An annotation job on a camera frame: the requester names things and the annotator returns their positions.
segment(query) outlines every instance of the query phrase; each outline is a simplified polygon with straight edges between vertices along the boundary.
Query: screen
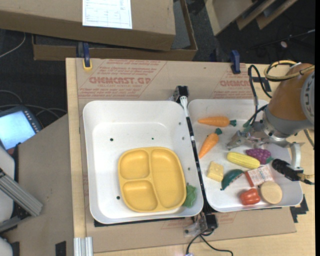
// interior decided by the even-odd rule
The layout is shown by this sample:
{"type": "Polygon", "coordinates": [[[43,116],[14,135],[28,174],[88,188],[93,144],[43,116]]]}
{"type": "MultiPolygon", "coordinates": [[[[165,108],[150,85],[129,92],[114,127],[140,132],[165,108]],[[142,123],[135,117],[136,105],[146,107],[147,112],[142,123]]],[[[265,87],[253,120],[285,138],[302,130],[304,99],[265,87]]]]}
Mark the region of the screen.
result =
{"type": "Polygon", "coordinates": [[[0,140],[6,150],[25,142],[35,134],[23,111],[0,117],[0,140]]]}

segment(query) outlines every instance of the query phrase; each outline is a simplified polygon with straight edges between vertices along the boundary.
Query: yellow divided plate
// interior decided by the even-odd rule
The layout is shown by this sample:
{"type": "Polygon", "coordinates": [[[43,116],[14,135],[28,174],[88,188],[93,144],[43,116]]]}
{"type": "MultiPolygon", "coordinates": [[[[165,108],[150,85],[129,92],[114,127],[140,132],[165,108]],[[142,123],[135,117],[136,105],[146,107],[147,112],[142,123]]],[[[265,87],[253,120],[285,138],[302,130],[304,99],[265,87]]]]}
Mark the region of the yellow divided plate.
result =
{"type": "Polygon", "coordinates": [[[153,213],[180,207],[186,181],[178,156],[166,147],[141,147],[123,153],[118,162],[122,198],[133,211],[153,213]]]}

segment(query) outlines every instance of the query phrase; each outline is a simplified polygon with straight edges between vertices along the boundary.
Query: red toy tomato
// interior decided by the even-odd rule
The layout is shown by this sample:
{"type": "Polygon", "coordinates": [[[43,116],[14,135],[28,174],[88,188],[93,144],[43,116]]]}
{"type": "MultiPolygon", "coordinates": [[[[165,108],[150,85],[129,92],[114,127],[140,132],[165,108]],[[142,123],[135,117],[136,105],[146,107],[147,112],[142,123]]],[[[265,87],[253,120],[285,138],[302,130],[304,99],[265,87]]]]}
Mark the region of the red toy tomato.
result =
{"type": "Polygon", "coordinates": [[[257,189],[251,188],[240,195],[240,200],[244,206],[254,205],[260,202],[261,198],[257,189]]]}

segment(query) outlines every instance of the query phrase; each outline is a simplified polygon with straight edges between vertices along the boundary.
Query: orange carrot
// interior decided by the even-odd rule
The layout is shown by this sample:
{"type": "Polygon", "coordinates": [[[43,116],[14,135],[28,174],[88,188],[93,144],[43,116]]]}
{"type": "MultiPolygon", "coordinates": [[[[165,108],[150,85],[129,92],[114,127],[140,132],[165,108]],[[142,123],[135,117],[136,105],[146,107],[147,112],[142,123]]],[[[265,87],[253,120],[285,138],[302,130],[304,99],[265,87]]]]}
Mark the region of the orange carrot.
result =
{"type": "Polygon", "coordinates": [[[215,130],[214,133],[210,133],[206,139],[204,140],[202,147],[199,152],[199,159],[202,158],[206,153],[208,153],[219,141],[219,134],[222,131],[218,128],[215,130]]]}
{"type": "Polygon", "coordinates": [[[236,120],[230,121],[226,116],[211,116],[199,119],[198,122],[201,124],[217,127],[226,127],[228,125],[236,126],[236,120]]]}

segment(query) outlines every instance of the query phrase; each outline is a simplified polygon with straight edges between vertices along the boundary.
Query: paper sheet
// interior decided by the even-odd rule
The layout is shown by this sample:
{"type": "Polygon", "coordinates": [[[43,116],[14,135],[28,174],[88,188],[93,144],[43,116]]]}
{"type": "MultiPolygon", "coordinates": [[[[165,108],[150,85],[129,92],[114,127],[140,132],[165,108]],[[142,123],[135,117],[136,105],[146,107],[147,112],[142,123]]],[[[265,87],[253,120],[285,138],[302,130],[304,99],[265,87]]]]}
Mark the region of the paper sheet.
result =
{"type": "Polygon", "coordinates": [[[130,0],[83,0],[82,25],[132,29],[130,0]]]}

